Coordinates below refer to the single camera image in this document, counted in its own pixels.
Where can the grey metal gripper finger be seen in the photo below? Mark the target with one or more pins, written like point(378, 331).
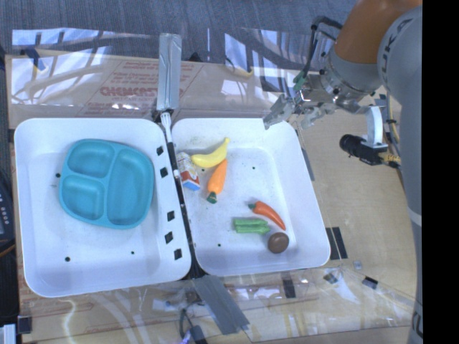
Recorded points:
point(312, 115)
point(281, 109)

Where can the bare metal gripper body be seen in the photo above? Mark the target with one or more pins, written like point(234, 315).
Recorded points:
point(315, 90)

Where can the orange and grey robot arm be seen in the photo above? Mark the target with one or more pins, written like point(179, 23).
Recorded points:
point(401, 66)

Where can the yellow banana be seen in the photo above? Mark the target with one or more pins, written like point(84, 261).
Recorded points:
point(209, 158)

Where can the white plastic tray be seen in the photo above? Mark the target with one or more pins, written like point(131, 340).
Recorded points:
point(100, 260)
point(244, 188)

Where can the light orange carrot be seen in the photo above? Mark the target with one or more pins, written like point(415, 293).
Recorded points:
point(218, 179)

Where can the brown cardboard board red print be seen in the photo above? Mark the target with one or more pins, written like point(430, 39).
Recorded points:
point(358, 199)

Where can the dark orange carrot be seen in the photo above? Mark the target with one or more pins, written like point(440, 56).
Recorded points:
point(269, 211)

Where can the white red blue carton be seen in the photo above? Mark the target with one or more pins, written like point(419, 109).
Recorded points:
point(188, 172)

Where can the green beans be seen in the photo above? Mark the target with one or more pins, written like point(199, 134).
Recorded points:
point(251, 225)

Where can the brown round biscuit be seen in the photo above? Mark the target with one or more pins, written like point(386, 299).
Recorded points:
point(278, 242)

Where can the blue divided plate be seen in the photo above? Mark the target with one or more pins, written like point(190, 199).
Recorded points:
point(107, 183)

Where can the black cylinder on white bracket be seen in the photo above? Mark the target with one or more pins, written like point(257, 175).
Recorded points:
point(362, 149)

